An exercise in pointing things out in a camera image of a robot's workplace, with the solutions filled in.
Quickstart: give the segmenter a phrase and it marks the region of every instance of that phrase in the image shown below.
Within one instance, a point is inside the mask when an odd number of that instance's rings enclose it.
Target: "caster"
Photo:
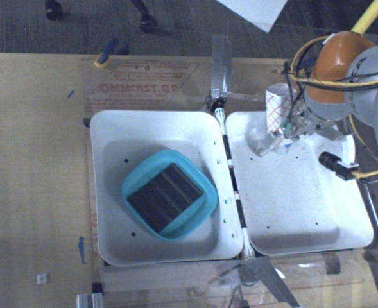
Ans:
[[[46,17],[51,21],[58,21],[63,17],[62,5],[53,1],[46,6]]]
[[[156,21],[151,15],[142,15],[140,29],[143,33],[153,33],[155,31]]]

